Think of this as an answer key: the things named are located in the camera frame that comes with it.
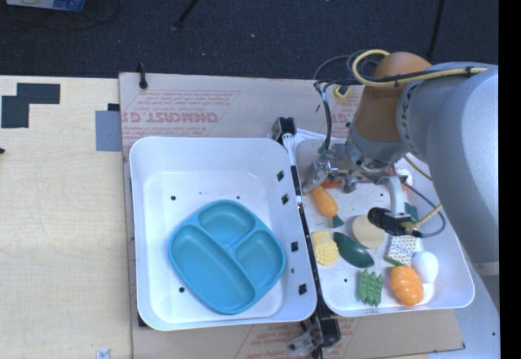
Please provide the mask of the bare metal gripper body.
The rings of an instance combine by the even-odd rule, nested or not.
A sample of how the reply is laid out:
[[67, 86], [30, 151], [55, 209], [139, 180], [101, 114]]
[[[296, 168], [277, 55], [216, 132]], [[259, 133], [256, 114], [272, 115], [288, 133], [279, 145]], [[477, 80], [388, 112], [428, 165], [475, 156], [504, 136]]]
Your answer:
[[348, 154], [345, 144], [336, 143], [330, 146], [326, 153], [324, 169], [332, 177], [350, 177], [354, 182], [367, 180], [375, 185], [385, 185], [392, 178], [396, 178], [399, 185], [406, 183], [407, 175], [398, 175], [392, 168], [376, 164], [367, 168], [362, 160]]

